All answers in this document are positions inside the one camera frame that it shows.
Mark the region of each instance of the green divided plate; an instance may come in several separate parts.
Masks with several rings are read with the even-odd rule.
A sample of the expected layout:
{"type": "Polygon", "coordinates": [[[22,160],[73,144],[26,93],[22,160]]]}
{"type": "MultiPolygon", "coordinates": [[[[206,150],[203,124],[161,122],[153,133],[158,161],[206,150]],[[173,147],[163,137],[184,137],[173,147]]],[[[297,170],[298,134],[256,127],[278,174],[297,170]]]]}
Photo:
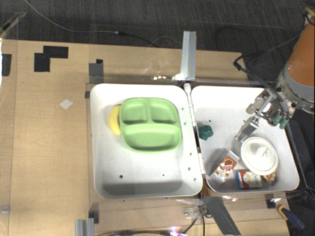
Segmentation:
{"type": "Polygon", "coordinates": [[[168,100],[127,99],[121,106],[119,120],[123,142],[132,151],[170,151],[182,143],[178,112],[168,100]]]}

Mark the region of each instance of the white diamond sticker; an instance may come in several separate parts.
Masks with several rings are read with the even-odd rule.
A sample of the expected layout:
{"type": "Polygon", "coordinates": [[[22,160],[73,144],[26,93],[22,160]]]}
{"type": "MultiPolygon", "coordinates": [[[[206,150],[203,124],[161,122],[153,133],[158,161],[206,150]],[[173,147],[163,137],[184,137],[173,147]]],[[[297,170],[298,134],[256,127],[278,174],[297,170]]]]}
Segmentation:
{"type": "Polygon", "coordinates": [[[72,104],[72,101],[66,99],[62,103],[60,103],[60,106],[62,106],[64,109],[68,109],[72,104]]]}

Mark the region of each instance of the wooden surface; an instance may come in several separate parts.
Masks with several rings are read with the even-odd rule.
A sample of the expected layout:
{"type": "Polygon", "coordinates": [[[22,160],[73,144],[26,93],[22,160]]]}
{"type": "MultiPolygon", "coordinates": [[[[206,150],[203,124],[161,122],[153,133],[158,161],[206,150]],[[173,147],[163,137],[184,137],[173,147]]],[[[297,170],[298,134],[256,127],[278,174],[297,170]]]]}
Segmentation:
{"type": "MultiPolygon", "coordinates": [[[[5,47],[7,49],[4,53],[12,52],[17,55],[11,180],[5,178],[10,175],[8,172],[1,171],[0,178],[1,186],[3,179],[10,181],[11,185],[9,235],[75,235],[75,220],[87,218],[90,208],[89,192],[93,192],[89,188],[90,145],[87,139],[88,120],[84,98],[89,80],[89,63],[102,59],[104,74],[109,77],[128,74],[170,78],[180,71],[181,50],[31,41],[18,41],[17,44],[15,41],[7,41],[5,47]],[[14,44],[17,48],[10,50],[9,46],[14,44]],[[69,47],[68,59],[51,59],[50,73],[33,71],[34,53],[42,53],[43,45],[69,47]],[[66,99],[73,102],[67,110],[60,106],[66,99]]],[[[196,77],[246,79],[231,64],[238,55],[197,51],[196,77]]],[[[1,201],[5,194],[7,192],[0,192],[1,201]]],[[[274,209],[267,209],[261,200],[263,197],[253,203],[246,199],[226,203],[242,234],[288,235],[286,222],[274,209]]],[[[116,229],[121,225],[132,229],[134,220],[123,220],[130,216],[144,220],[147,212],[151,213],[148,217],[154,217],[154,213],[147,209],[137,210],[132,205],[129,210],[117,210],[117,203],[106,201],[103,204],[106,205],[108,218],[111,219],[109,225],[116,229]]],[[[170,217],[163,218],[163,209],[157,204],[152,206],[157,208],[153,212],[158,211],[155,221],[149,223],[152,227],[162,226],[161,220],[169,220],[175,216],[171,214],[170,217]]],[[[182,216],[182,210],[176,212],[182,216]]],[[[108,223],[106,218],[100,219],[105,225],[108,223]]],[[[7,221],[3,221],[1,222],[5,227],[7,221]]],[[[213,219],[206,222],[206,235],[221,235],[213,219]]],[[[200,235],[201,230],[202,226],[196,225],[189,231],[189,235],[200,235]]]]}

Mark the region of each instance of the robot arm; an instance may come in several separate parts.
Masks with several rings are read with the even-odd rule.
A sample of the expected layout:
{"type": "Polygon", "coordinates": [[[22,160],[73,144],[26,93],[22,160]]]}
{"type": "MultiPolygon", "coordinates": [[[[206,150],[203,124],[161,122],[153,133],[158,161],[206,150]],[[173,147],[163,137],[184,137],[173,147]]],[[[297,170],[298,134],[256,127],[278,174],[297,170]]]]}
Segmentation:
{"type": "Polygon", "coordinates": [[[311,19],[278,76],[277,93],[267,88],[247,107],[246,112],[253,116],[241,127],[235,136],[237,140],[242,141],[254,132],[261,118],[284,129],[295,109],[314,114],[314,11],[308,12],[311,19]]]}

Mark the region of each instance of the white lid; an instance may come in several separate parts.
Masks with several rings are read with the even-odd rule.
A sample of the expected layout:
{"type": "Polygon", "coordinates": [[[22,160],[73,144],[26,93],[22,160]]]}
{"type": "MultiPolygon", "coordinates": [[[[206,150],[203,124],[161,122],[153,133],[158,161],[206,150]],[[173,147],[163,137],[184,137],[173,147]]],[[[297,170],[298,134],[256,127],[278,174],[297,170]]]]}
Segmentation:
{"type": "Polygon", "coordinates": [[[243,142],[241,158],[250,171],[261,176],[271,174],[278,166],[275,148],[260,137],[250,137],[243,142]]]}

